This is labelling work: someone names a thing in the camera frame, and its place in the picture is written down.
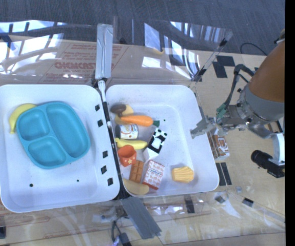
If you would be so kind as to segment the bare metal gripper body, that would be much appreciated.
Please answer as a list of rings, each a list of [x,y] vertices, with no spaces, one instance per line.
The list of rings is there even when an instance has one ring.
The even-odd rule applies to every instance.
[[[255,115],[247,103],[222,104],[217,108],[216,122],[223,131],[244,130],[255,125]]]

